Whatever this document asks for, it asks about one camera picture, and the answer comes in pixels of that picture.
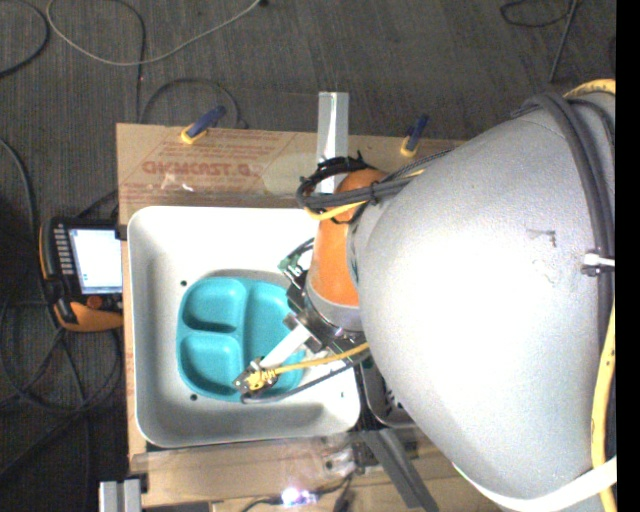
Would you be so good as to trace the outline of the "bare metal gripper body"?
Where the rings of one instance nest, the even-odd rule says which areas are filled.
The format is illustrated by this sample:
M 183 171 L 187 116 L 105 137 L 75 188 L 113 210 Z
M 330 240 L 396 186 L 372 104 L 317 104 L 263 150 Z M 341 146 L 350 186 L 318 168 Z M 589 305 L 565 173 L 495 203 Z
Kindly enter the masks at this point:
M 366 342 L 358 306 L 348 306 L 320 296 L 307 284 L 307 272 L 286 273 L 290 285 L 286 292 L 288 304 L 297 325 L 309 333 L 307 346 L 318 353 L 328 349 L 343 353 Z

